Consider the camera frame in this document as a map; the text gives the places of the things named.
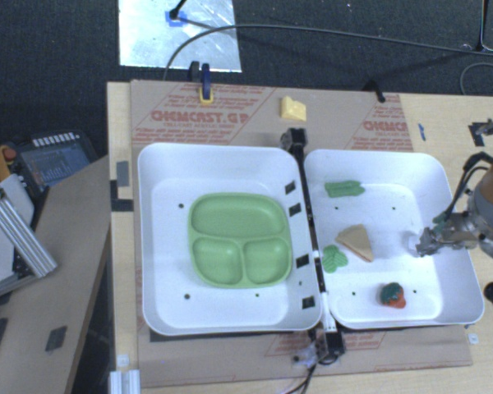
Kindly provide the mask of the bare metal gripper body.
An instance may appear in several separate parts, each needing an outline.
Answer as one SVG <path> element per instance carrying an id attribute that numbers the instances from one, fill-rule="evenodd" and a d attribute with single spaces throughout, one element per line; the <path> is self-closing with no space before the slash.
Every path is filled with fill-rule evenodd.
<path id="1" fill-rule="evenodd" d="M 488 220 L 479 213 L 441 213 L 432 220 L 432 226 L 422 231 L 420 241 L 434 241 L 437 252 L 478 247 L 493 259 L 493 218 Z"/>

